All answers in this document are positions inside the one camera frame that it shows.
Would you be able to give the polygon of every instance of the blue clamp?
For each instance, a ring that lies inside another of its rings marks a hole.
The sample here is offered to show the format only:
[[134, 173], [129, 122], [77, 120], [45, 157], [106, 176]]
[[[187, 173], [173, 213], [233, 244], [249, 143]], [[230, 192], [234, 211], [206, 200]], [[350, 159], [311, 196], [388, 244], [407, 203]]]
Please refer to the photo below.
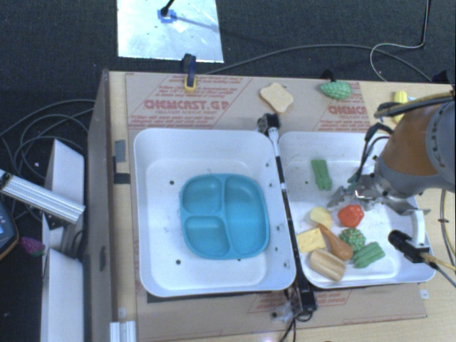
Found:
[[163, 16], [160, 9], [157, 10], [157, 16], [159, 20], [164, 24], [172, 23], [173, 21], [177, 20], [177, 14], [174, 10], [168, 10], [167, 15]]
[[189, 53], [186, 53], [180, 61], [180, 72], [186, 73], [184, 81], [184, 89], [192, 92], [197, 88], [197, 78], [195, 76], [197, 70], [197, 58]]

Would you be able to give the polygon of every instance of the red toy tomato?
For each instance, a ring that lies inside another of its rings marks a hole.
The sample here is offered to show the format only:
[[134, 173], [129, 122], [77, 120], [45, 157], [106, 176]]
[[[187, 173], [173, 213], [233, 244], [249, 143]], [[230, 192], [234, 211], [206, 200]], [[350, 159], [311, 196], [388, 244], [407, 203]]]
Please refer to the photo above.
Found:
[[355, 228], [361, 223], [364, 212], [360, 205], [350, 204], [339, 210], [337, 216], [344, 227]]

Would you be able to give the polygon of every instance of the black floor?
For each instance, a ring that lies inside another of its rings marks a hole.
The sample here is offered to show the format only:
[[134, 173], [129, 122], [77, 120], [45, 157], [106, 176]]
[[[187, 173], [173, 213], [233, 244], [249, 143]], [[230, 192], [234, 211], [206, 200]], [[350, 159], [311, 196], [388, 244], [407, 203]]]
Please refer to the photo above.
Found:
[[[420, 43], [426, 0], [217, 0], [225, 65], [299, 45], [334, 44], [372, 47], [391, 42]], [[381, 48], [419, 68], [424, 76], [390, 56], [375, 54], [388, 81], [427, 82], [447, 71], [455, 82], [455, 2], [432, 0], [426, 44], [418, 50]], [[117, 57], [116, 0], [0, 0], [0, 133], [14, 156], [22, 131], [33, 118], [4, 131], [47, 105], [76, 98], [94, 99], [103, 68], [123, 71], [175, 72], [175, 61]], [[221, 64], [199, 63], [204, 73]], [[225, 71], [230, 75], [318, 78], [327, 68], [337, 78], [378, 81], [369, 50], [355, 47], [306, 48], [272, 56]], [[91, 103], [61, 105], [41, 114], [74, 114]], [[89, 123], [90, 115], [81, 121]], [[36, 124], [36, 136], [55, 117]], [[85, 148], [84, 130], [75, 123], [53, 132]], [[49, 140], [27, 155], [34, 170], [46, 173]], [[0, 144], [0, 168], [13, 171]], [[41, 179], [24, 167], [21, 174]], [[41, 225], [14, 216], [22, 236], [39, 238]], [[0, 261], [0, 341], [38, 341], [41, 312], [41, 260], [20, 247]]]

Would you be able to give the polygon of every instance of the blue plate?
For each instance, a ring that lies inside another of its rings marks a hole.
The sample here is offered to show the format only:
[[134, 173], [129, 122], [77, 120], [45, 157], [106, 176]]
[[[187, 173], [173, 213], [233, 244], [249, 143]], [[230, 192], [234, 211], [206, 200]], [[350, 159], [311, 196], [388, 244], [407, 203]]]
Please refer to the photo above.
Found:
[[208, 259], [253, 257], [269, 242], [269, 219], [258, 184], [241, 175], [196, 176], [180, 192], [187, 246]]

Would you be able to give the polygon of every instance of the white tray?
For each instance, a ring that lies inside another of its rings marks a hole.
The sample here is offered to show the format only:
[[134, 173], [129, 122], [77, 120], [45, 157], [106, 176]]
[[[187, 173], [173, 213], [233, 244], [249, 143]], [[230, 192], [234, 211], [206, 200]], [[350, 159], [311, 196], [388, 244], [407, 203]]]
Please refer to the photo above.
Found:
[[[372, 156], [379, 155], [384, 144], [384, 140], [377, 142], [363, 173], [373, 171]], [[281, 137], [279, 147], [297, 234], [315, 227], [308, 219], [313, 207], [325, 207], [338, 187], [348, 185], [347, 179], [359, 166], [363, 145], [364, 134], [360, 133], [290, 132]], [[311, 160], [315, 159], [327, 161], [333, 180], [331, 191], [320, 191], [316, 186], [311, 167]], [[414, 198], [410, 198], [409, 202], [416, 204]], [[355, 269], [348, 262], [344, 277], [335, 282], [314, 272], [309, 267], [309, 255], [302, 254], [302, 267], [312, 284], [331, 289], [422, 282], [434, 276], [435, 270], [425, 264], [411, 263], [388, 241], [388, 235], [393, 229], [412, 234], [410, 216], [399, 216], [389, 207], [377, 204], [374, 209], [365, 213], [358, 228], [365, 234], [366, 243], [377, 241], [386, 256], [365, 269]], [[338, 222], [335, 210], [332, 232], [339, 235], [342, 229], [344, 228]]]
[[[140, 277], [156, 296], [286, 289], [296, 266], [271, 142], [254, 131], [147, 129], [134, 142]], [[247, 259], [213, 260], [184, 241], [179, 194], [188, 179], [232, 173], [255, 180], [269, 215], [269, 244]]]

